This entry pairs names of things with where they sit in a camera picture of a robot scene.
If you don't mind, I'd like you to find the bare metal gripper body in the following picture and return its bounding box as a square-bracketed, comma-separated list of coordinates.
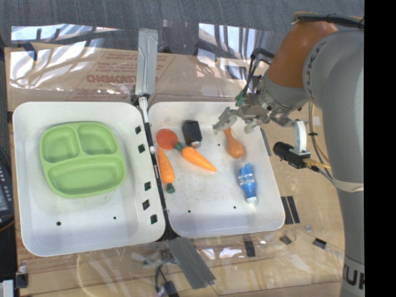
[236, 92, 299, 127]

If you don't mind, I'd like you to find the orange-red round toy fruit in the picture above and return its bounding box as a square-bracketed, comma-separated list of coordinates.
[155, 128, 179, 151]

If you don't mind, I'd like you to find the white plastic tray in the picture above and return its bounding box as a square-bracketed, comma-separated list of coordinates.
[147, 101, 286, 239]
[12, 101, 166, 257]

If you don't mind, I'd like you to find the brown cardboard board red print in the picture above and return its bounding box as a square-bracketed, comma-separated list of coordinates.
[4, 41, 346, 297]

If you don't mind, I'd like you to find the orange pear-shaped toy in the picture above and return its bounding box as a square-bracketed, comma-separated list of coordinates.
[223, 126, 246, 160]

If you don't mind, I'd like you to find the orange toy carrot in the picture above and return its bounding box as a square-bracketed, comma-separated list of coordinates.
[174, 142, 218, 173]
[157, 146, 176, 194]

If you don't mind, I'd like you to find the black cylinder on white bracket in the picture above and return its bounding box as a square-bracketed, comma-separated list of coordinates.
[272, 119, 312, 170]

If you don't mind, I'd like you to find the green divided plate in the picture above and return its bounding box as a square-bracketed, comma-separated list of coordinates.
[39, 121, 128, 199]

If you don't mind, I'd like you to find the small black can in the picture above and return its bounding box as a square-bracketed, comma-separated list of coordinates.
[181, 119, 204, 149]

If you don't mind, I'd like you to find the blue plastic bottle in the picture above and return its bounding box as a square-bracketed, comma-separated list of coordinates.
[238, 161, 259, 205]

